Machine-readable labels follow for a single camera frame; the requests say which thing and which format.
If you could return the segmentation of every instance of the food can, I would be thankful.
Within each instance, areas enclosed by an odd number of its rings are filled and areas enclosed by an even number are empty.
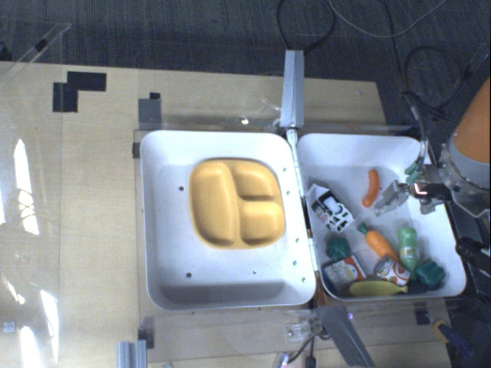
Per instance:
[[[400,286],[407,284],[411,276],[411,273],[408,270],[389,256],[384,256],[379,264],[377,264],[375,274],[385,281],[389,281]]]

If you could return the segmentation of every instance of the orange sausage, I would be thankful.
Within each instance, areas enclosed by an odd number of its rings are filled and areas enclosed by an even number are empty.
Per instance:
[[[370,207],[374,204],[375,200],[377,199],[378,192],[380,191],[381,181],[377,170],[372,169],[370,172],[368,172],[368,181],[370,182],[368,193],[361,201],[361,204],[365,207]]]

